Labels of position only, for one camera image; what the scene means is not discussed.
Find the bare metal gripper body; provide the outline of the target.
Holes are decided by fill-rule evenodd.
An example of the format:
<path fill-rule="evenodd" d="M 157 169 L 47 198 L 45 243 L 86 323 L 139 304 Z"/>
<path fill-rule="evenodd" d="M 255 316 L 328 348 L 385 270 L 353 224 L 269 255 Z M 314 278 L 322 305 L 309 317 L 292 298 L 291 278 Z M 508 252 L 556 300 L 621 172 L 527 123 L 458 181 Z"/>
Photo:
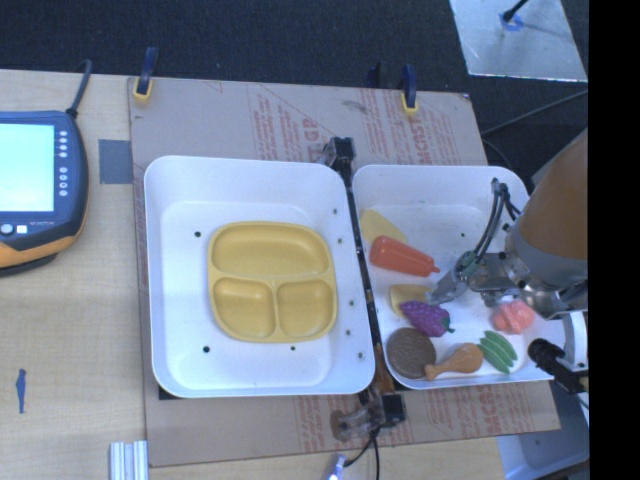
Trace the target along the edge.
<path fill-rule="evenodd" d="M 546 253 L 521 258 L 515 252 L 488 253 L 467 280 L 489 306 L 504 297 L 522 300 L 545 320 L 588 310 L 587 262 Z"/>

